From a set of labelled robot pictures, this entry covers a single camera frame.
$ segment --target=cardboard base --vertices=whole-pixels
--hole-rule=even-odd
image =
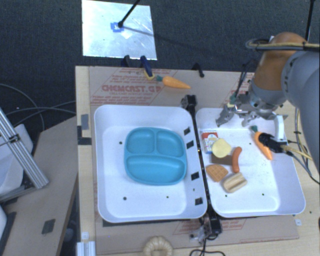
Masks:
[[[190,233],[200,225],[198,219],[193,219],[103,227],[103,220],[99,217],[95,221],[96,254],[141,252],[153,236],[163,236],[175,249],[198,247],[198,241],[191,240]],[[216,240],[207,241],[208,246],[299,238],[291,215],[225,219],[221,225],[222,233]]]
[[[203,87],[197,86],[199,74],[189,70],[154,69],[156,75],[169,75],[191,85],[191,89],[176,89],[164,86],[161,82],[148,81],[139,68],[106,68],[90,67],[90,115],[103,104],[147,105],[147,106],[179,106],[185,95],[197,95],[196,109],[204,107],[219,108],[222,99],[228,99],[238,84],[238,74],[225,75],[224,72],[208,73]],[[211,85],[223,84],[219,91]],[[145,244],[153,236],[163,236],[173,248],[198,247],[196,240],[190,239],[190,233],[200,227],[198,219],[170,221],[161,223],[140,223],[128,225],[104,225],[97,209],[96,155],[95,134],[92,129],[92,163],[93,187],[95,202],[95,241],[96,254],[132,253],[143,250]],[[298,239],[298,231],[292,215],[264,216],[251,218],[235,218],[221,220],[222,233],[207,245],[229,245],[257,243],[266,241]]]

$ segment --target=toy carrot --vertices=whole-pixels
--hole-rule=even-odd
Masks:
[[[171,76],[166,75],[164,77],[161,77],[158,75],[156,77],[156,80],[162,81],[165,86],[179,88],[179,89],[191,89],[191,87],[188,84],[186,84],[185,82],[182,82],[182,81],[180,81],[176,78],[173,78]]]
[[[258,146],[258,148],[261,150],[261,152],[265,155],[267,159],[272,160],[273,157],[272,157],[271,150],[259,141],[259,136],[260,134],[262,134],[262,132],[258,131],[258,127],[256,125],[251,126],[250,128],[254,132],[254,141]]]

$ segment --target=cable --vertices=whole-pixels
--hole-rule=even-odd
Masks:
[[[304,39],[306,41],[309,41],[310,25],[311,25],[312,13],[313,13],[313,10],[314,10],[314,3],[315,3],[315,0],[310,0],[309,15],[308,15],[307,23],[306,23],[305,36],[304,36]]]
[[[279,42],[267,43],[265,39],[252,39],[245,43],[245,47],[256,51],[312,51],[319,52],[320,45],[317,43],[296,43],[296,42]]]
[[[299,119],[300,119],[300,110],[298,109],[298,108],[296,108],[296,111],[297,111],[297,113],[296,113],[296,130],[295,130],[295,134],[296,134],[296,137],[297,137],[297,144],[302,148],[302,151],[306,154],[306,155],[308,155],[308,156],[310,156],[309,154],[308,154],[308,151],[307,151],[307,149],[306,149],[306,147],[305,146],[302,146],[302,143],[301,143],[301,139],[300,139],[300,132],[299,132],[299,124],[300,124],[300,122],[299,122]]]
[[[305,154],[304,152],[301,152],[299,150],[296,150],[290,146],[287,146],[287,145],[280,145],[280,148],[282,148],[284,151],[292,151],[292,152],[295,152],[297,154],[300,154],[301,156],[305,157],[305,158],[308,158],[310,160],[312,160],[312,157],[308,154]]]
[[[12,86],[10,86],[10,85],[4,84],[4,83],[0,83],[0,86],[5,87],[5,88],[8,88],[8,89],[11,89],[11,90],[14,90],[14,91],[20,93],[21,95],[23,95],[24,97],[26,97],[26,98],[34,105],[34,107],[36,107],[36,108],[38,107],[37,104],[36,104],[27,94],[25,94],[23,91],[21,91],[21,90],[19,90],[19,89],[17,89],[17,88],[14,88],[14,87],[12,87]],[[44,117],[42,116],[41,113],[39,113],[39,114],[40,114],[40,118],[41,118],[41,122],[42,122],[42,130],[44,131],[44,130],[45,130]]]
[[[298,145],[298,148],[299,148],[299,150],[300,151],[303,151],[302,150],[302,143],[301,143],[301,140],[300,140],[300,136],[299,136],[299,130],[298,130],[298,128],[299,128],[299,109],[296,107],[295,108],[295,113],[294,113],[294,133],[295,133],[295,138],[296,138],[296,142],[297,142],[297,145]],[[305,157],[304,156],[302,156],[302,160],[303,160],[303,163],[304,163],[304,165],[305,166],[308,166],[308,162],[307,162],[307,160],[305,159]]]
[[[207,240],[213,241],[217,238],[218,236],[216,236],[214,239],[208,239],[206,238],[203,242],[203,247],[202,249],[194,249],[190,252],[189,256],[192,256],[193,253],[195,252],[200,252],[200,254],[198,256],[205,256],[205,254],[221,254],[223,256],[226,256],[222,251],[216,250],[216,251],[206,251],[206,244],[207,244]]]
[[[75,100],[73,100],[73,101],[68,101],[68,102],[65,102],[65,103],[62,103],[62,104],[58,104],[58,105],[52,106],[52,108],[62,107],[62,106],[69,105],[69,104],[72,104],[72,103],[75,103],[75,102],[76,102]],[[21,124],[22,122],[24,122],[25,120],[28,120],[28,119],[32,118],[33,116],[38,115],[39,113],[42,113],[42,112],[45,112],[45,111],[47,111],[47,109],[41,110],[41,111],[36,112],[36,113],[33,113],[33,114],[31,114],[31,115],[28,115],[28,116],[25,117],[24,119],[20,120],[20,121],[17,122],[16,124],[14,124],[14,126],[17,126],[17,125]]]
[[[54,111],[62,111],[62,112],[66,112],[66,113],[70,113],[70,114],[76,114],[76,112],[70,111],[70,110],[66,110],[66,109],[61,109],[61,108],[56,108],[56,107],[47,107],[47,106],[38,106],[38,107],[28,107],[28,108],[22,108],[22,109],[18,109],[12,112],[7,113],[6,115],[12,115],[18,112],[22,112],[22,111],[29,111],[29,110],[54,110]]]
[[[307,167],[302,163],[302,161],[301,161],[298,157],[296,157],[296,156],[295,156],[292,152],[290,152],[290,151],[287,151],[286,154],[287,154],[288,156],[290,156],[290,157],[293,157],[295,160],[297,160],[298,163],[299,163],[299,164],[306,170],[306,172],[309,174],[310,178],[311,178],[314,182],[316,182],[318,185],[320,185],[320,182],[317,181],[317,180],[312,176],[312,173],[311,173],[311,171],[309,170],[309,168],[307,168]]]
[[[289,139],[287,140],[287,142],[288,142],[288,144],[290,144],[290,143],[298,144],[298,142],[292,141],[292,140],[289,140]],[[301,145],[301,146],[302,146],[302,148],[304,149],[304,152],[307,152],[307,154],[309,154],[309,153],[308,153],[308,150],[307,150],[307,147],[306,147],[305,145]],[[306,159],[305,162],[306,162],[306,167],[309,168],[308,159]]]
[[[236,90],[234,92],[234,95],[232,96],[233,98],[236,98],[238,96],[240,87],[241,87],[241,85],[243,84],[243,82],[246,79],[247,73],[248,73],[249,68],[250,68],[250,64],[251,64],[251,62],[255,62],[255,61],[256,60],[252,58],[252,59],[250,59],[249,61],[247,61],[246,63],[244,63],[242,65],[243,69],[242,69],[241,74],[240,74],[238,86],[237,86],[237,88],[236,88]]]

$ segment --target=plastic sheet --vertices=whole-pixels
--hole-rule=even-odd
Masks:
[[[123,19],[132,4],[82,0],[83,55],[157,60],[150,7],[137,5],[123,27]]]

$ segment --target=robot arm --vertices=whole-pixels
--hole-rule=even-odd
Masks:
[[[269,42],[275,46],[282,43],[306,41],[297,34],[284,32]],[[257,117],[274,120],[277,118],[274,111],[286,100],[300,110],[304,137],[319,172],[319,48],[317,51],[279,48],[264,52],[249,91],[232,98],[216,124],[228,122],[234,114],[244,118],[243,126]]]

